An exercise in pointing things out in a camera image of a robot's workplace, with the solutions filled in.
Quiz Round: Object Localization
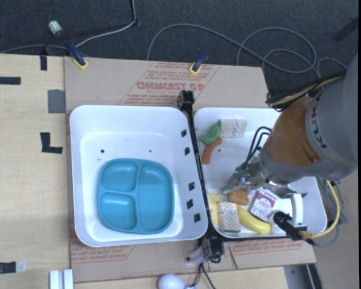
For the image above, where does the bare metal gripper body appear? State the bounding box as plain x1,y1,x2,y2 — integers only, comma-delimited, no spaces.
238,162,307,199

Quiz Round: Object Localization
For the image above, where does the brown biscuit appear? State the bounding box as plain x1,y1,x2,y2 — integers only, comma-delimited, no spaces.
227,188,250,207

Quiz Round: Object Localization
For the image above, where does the white plastic tray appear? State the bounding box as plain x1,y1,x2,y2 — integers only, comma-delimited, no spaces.
193,107,329,240
69,104,209,248

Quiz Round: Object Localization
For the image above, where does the red and white carton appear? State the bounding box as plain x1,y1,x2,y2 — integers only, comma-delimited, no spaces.
249,188,277,223

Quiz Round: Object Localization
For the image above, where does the yellow and green patterned carton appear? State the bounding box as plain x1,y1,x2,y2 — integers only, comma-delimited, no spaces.
215,200,242,234

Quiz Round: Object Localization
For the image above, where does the yellow banana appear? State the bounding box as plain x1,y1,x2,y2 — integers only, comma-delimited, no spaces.
207,192,273,235

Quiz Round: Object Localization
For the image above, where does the orange carrot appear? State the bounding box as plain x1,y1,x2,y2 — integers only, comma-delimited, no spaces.
201,137,223,165

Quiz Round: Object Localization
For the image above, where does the thin black rod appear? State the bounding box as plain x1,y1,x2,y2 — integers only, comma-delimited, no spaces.
184,101,219,246

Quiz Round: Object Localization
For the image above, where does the white packet with orange pattern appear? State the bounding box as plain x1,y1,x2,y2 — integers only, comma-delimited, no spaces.
219,118,248,139

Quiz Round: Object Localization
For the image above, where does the blue divided plate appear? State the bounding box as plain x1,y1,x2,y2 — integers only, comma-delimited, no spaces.
96,158,175,235

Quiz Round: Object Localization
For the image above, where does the white egg-shaped object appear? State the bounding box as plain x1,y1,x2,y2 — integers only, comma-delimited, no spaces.
157,273,185,289

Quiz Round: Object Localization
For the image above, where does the brown cardboard board, red print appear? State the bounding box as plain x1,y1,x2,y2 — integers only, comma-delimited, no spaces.
63,55,317,283

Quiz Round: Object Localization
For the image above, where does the small green and white can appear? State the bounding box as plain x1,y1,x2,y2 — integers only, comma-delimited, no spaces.
48,19,64,39

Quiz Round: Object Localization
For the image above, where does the black cylinder on white bracket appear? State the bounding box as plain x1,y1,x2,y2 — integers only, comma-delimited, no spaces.
272,192,308,242

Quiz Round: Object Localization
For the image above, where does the black block with thin wires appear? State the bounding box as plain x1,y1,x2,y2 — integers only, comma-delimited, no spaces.
198,236,225,264
176,90,196,111

